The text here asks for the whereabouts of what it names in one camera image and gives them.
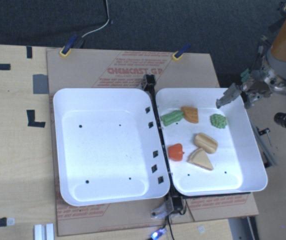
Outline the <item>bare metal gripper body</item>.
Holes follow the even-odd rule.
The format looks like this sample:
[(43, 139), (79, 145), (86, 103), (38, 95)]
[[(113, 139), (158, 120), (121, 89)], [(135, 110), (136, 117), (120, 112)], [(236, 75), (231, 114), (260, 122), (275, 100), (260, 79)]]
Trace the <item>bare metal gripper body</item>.
[(241, 73), (242, 90), (249, 99), (286, 96), (286, 62), (272, 56), (263, 56), (252, 68)]

